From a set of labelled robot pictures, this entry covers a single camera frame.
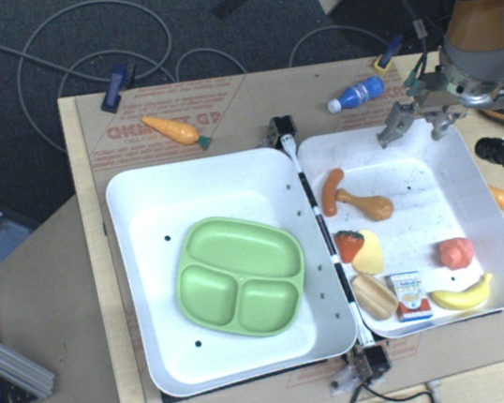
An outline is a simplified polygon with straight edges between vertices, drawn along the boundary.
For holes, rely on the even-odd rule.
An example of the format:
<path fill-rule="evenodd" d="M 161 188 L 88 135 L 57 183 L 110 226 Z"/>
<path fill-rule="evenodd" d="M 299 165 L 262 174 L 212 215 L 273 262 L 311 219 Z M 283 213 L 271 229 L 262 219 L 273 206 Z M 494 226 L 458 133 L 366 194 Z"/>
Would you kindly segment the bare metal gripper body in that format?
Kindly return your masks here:
<path fill-rule="evenodd" d="M 470 75 L 456 67 L 440 67 L 425 73 L 414 107 L 420 114 L 457 112 L 463 109 L 487 109 L 504 85 L 504 79 Z"/>

